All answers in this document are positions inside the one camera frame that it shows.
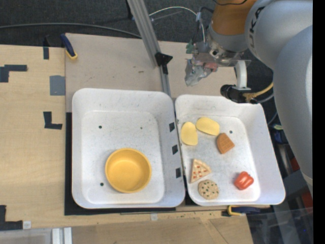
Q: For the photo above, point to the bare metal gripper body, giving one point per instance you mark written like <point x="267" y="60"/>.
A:
<point x="220" y="56"/>

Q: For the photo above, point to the white plastic tray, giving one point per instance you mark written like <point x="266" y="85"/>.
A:
<point x="228" y="161"/>
<point x="122" y="126"/>

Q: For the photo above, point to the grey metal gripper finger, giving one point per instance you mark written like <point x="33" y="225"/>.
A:
<point x="202" y="73"/>
<point x="190" y="74"/>

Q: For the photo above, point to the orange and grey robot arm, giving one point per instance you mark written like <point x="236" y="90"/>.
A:
<point x="284" y="39"/>

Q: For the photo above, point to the red bell pepper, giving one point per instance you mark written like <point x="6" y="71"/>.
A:
<point x="243" y="180"/>

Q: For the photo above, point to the orange bread slice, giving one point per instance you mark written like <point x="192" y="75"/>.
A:
<point x="224" y="143"/>

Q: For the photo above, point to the beige biscuit with green dots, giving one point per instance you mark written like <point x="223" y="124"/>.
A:
<point x="208" y="189"/>

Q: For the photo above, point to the pizza slice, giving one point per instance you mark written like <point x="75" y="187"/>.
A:
<point x="198" y="170"/>

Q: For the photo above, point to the yellow potato crisp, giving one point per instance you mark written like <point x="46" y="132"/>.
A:
<point x="208" y="126"/>
<point x="189" y="134"/>

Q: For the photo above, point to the black cylinder on white bracket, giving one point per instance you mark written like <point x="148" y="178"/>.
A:
<point x="238" y="91"/>

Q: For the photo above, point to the yellow bowl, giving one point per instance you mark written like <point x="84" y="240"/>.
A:
<point x="128" y="170"/>

